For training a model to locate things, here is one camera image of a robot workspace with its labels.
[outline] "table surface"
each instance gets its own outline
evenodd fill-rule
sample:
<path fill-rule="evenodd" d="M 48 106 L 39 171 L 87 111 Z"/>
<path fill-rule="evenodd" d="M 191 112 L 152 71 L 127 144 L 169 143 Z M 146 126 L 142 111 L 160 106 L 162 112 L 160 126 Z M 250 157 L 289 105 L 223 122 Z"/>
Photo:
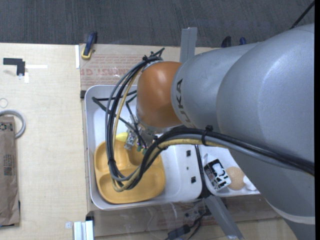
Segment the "table surface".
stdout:
<path fill-rule="evenodd" d="M 85 172 L 80 72 L 74 45 L 0 44 L 0 57 L 19 58 L 30 68 L 29 83 L 16 67 L 0 66 L 0 98 L 6 109 L 25 118 L 25 133 L 16 141 L 20 196 L 19 226 L 1 228 L 0 239 L 73 238 L 67 222 L 84 221 L 90 210 Z M 282 219 L 237 223 L 246 239 L 295 239 Z M 192 239 L 223 235 L 204 226 Z M 98 237 L 98 239 L 164 239 L 165 231 Z"/>

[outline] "paper bag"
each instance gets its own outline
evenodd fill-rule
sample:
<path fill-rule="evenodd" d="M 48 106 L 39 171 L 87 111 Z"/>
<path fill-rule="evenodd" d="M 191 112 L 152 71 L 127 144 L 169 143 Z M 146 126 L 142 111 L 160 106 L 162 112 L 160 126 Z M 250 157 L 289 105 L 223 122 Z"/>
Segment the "paper bag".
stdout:
<path fill-rule="evenodd" d="M 0 116 L 0 226 L 20 220 L 17 156 L 13 116 Z"/>

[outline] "yellow plate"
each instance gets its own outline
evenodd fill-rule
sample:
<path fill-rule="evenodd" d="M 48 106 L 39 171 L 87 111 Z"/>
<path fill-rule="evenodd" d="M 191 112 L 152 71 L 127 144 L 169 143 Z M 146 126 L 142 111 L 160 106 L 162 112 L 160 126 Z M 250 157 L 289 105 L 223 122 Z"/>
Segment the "yellow plate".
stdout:
<path fill-rule="evenodd" d="M 138 167 L 144 155 L 136 147 L 125 149 L 123 140 L 125 138 L 122 135 L 118 135 L 115 140 L 114 159 L 119 171 L 127 176 Z M 129 204 L 154 198 L 164 190 L 166 184 L 165 169 L 159 155 L 133 189 L 116 192 L 111 182 L 105 141 L 94 152 L 94 171 L 101 196 L 112 204 Z"/>

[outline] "clamp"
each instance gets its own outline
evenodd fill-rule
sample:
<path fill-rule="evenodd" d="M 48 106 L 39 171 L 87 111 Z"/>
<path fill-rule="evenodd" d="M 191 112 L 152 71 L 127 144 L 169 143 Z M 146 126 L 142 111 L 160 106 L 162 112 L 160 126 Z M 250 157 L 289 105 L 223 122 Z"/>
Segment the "clamp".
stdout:
<path fill-rule="evenodd" d="M 81 52 L 81 58 L 84 60 L 89 60 L 91 57 L 91 53 L 92 53 L 92 49 L 91 46 L 92 44 L 95 44 L 97 42 L 98 36 L 97 36 L 97 32 L 92 31 L 89 33 L 89 37 L 88 40 L 86 42 L 85 47 L 82 49 Z"/>

